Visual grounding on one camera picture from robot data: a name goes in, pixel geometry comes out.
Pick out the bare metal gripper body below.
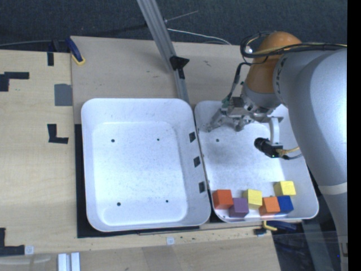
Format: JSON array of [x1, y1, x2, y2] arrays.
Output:
[[221, 94, 284, 125]]

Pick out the white plastic tray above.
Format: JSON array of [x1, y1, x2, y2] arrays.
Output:
[[193, 99, 320, 224], [81, 97, 212, 233]]

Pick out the yellow cube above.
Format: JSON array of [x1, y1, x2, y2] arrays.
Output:
[[242, 189, 263, 210], [273, 180, 297, 197]]

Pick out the orange cube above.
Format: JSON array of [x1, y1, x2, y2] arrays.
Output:
[[212, 189, 234, 210], [258, 196, 281, 216]]

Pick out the purple cube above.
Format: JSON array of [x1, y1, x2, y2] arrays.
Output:
[[228, 197, 250, 218]]

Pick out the blue cube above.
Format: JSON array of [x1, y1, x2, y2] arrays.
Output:
[[276, 195, 294, 215]]

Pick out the pale wood board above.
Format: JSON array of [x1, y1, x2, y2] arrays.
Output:
[[70, 35, 319, 238]]

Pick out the black cylinder on white bracket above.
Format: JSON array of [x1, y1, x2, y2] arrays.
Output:
[[253, 117, 284, 159]]

